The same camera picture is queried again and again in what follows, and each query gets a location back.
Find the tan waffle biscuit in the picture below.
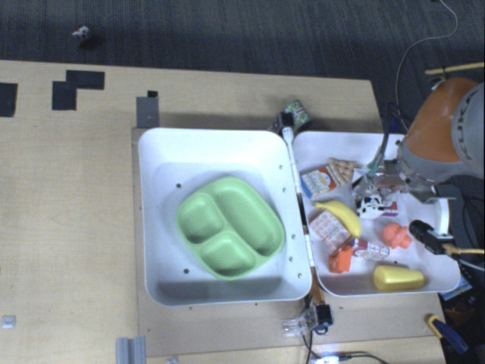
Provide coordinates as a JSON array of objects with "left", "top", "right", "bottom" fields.
[{"left": 327, "top": 157, "right": 363, "bottom": 187}]

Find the black and white cow carton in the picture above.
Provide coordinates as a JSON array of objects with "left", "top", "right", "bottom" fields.
[{"left": 355, "top": 193, "right": 399, "bottom": 220}]

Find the white and orange carton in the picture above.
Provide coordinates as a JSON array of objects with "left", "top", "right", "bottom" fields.
[{"left": 299, "top": 165, "right": 341, "bottom": 200}]

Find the small white and red toy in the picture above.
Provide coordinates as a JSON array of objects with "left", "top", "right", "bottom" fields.
[{"left": 71, "top": 25, "right": 91, "bottom": 46}]

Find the black cylinder on white bracket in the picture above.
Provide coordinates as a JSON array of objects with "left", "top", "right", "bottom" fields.
[{"left": 408, "top": 197, "right": 456, "bottom": 256}]

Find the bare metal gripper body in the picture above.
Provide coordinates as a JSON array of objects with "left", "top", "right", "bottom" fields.
[{"left": 355, "top": 159, "right": 437, "bottom": 205}]

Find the white plastic tray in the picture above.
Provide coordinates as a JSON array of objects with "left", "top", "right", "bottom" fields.
[
  {"left": 137, "top": 127, "right": 314, "bottom": 307},
  {"left": 293, "top": 130, "right": 463, "bottom": 297}
]

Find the yellow banana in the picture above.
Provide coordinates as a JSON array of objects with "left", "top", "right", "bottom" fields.
[{"left": 314, "top": 199, "right": 363, "bottom": 240}]

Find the yellow cheese wedge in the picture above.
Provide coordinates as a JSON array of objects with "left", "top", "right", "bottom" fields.
[{"left": 373, "top": 265, "right": 426, "bottom": 293}]

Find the red orange carton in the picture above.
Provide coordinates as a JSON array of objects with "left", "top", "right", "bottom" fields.
[{"left": 327, "top": 245, "right": 355, "bottom": 275}]

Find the thin black and white rod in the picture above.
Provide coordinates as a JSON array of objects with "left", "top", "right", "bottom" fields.
[{"left": 281, "top": 126, "right": 318, "bottom": 280}]

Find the green divided plate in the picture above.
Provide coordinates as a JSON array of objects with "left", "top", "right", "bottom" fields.
[{"left": 175, "top": 175, "right": 286, "bottom": 281}]

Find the orange ice cream toy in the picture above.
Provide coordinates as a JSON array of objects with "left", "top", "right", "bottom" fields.
[{"left": 381, "top": 221, "right": 414, "bottom": 250}]

